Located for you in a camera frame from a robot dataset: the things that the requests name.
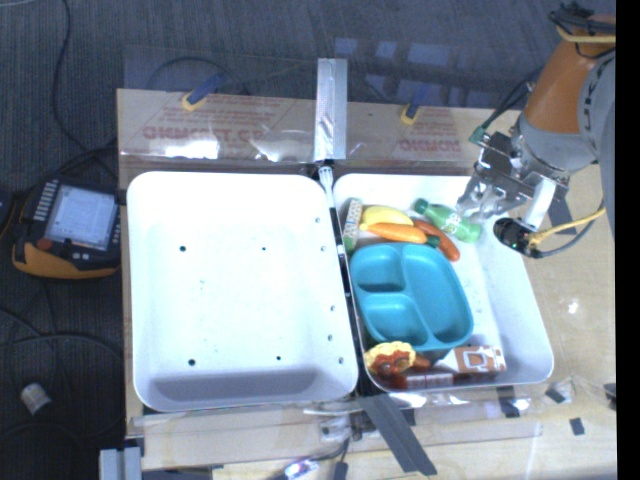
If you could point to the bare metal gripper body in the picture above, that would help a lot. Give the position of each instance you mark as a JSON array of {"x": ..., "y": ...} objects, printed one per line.
[{"x": 505, "y": 168}]

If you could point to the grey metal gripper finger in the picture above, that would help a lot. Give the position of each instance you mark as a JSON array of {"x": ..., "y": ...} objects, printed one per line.
[
  {"x": 469, "y": 199},
  {"x": 492, "y": 205}
]

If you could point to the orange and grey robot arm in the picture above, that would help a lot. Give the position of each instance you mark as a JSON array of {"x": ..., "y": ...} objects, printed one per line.
[{"x": 560, "y": 93}]

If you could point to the green plastic bottle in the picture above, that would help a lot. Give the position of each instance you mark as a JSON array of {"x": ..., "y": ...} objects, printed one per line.
[{"x": 447, "y": 222}]

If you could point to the red sausage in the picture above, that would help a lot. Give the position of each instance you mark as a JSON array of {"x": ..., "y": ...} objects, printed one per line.
[{"x": 445, "y": 244}]

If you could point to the orange carrot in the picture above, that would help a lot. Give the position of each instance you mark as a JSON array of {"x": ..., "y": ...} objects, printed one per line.
[{"x": 397, "y": 232}]

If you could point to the yellow banana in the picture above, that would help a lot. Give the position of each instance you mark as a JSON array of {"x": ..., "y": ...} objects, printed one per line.
[{"x": 385, "y": 214}]

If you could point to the white plastic tray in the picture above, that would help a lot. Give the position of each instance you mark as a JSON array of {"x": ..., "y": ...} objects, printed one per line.
[
  {"x": 235, "y": 288},
  {"x": 505, "y": 298}
]

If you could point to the blue divided plate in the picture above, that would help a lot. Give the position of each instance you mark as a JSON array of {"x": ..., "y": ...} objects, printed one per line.
[{"x": 410, "y": 298}]

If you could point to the white patterned carton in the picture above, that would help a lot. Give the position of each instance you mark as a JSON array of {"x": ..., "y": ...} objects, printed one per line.
[{"x": 352, "y": 223}]

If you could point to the yellow and red pizza slice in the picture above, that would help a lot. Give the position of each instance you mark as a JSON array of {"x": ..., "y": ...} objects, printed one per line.
[{"x": 390, "y": 358}]

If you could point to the red brown packet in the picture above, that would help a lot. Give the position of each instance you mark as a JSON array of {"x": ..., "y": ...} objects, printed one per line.
[{"x": 425, "y": 380}]

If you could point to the brown cardboard board red print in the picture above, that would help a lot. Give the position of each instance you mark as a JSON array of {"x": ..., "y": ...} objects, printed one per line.
[{"x": 280, "y": 123}]

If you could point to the small grey can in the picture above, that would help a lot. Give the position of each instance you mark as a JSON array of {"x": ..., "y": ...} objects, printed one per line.
[{"x": 36, "y": 398}]

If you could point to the black cylinder on white bracket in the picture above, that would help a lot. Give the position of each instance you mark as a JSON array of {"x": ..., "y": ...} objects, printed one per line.
[{"x": 515, "y": 233}]

